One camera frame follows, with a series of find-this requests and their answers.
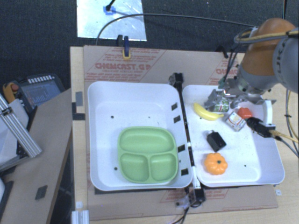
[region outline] banana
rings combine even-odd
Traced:
[[[210,121],[216,120],[216,119],[224,116],[224,114],[217,114],[214,112],[210,112],[198,103],[194,103],[194,110],[200,117],[202,117],[203,119],[206,119],[206,120],[210,120]]]

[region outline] green plate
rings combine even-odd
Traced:
[[[176,142],[166,129],[126,128],[118,137],[117,149],[121,173],[131,182],[168,182],[178,172]]]

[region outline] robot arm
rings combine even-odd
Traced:
[[[260,104],[261,95],[277,83],[298,93],[298,28],[286,20],[273,18],[253,29],[249,38],[237,36],[235,42],[251,44],[237,76],[225,79],[219,86],[223,90],[210,95],[206,108],[211,109],[221,97],[231,101],[231,108],[243,101]]]

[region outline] yellow cable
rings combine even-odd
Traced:
[[[277,36],[277,39],[279,39],[280,37],[286,36],[286,35],[299,35],[299,32],[298,31],[290,31],[290,32],[270,33],[270,34],[258,35],[258,36],[248,37],[248,38],[237,37],[236,40],[238,42],[249,42],[249,41],[255,41],[255,40],[259,40],[259,39],[276,37],[276,36]]]
[[[298,143],[298,140],[297,140],[297,139],[294,139],[294,138],[292,138],[291,136],[285,135],[285,134],[283,134],[283,133],[281,133],[281,132],[279,132],[279,131],[277,131],[277,130],[273,130],[273,129],[272,129],[272,130],[269,130],[269,133],[273,134],[274,136],[281,136],[281,137],[287,138],[287,139],[289,139],[289,140],[292,140],[292,141]]]
[[[289,113],[290,96],[291,96],[291,91],[289,92],[289,96],[288,96],[288,100],[287,100],[287,102],[288,102],[287,113]],[[295,133],[295,130],[294,130],[294,128],[293,128],[293,126],[292,126],[292,124],[290,122],[290,117],[288,116],[287,119],[288,119],[288,122],[289,122],[289,125],[290,125],[290,128],[291,128],[291,131],[292,131],[293,135],[295,136],[296,139],[298,139],[298,135]]]

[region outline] electronic device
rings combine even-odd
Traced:
[[[42,74],[18,79],[3,85],[6,100],[11,103],[18,98],[30,114],[36,106],[54,98],[65,89],[56,74]]]

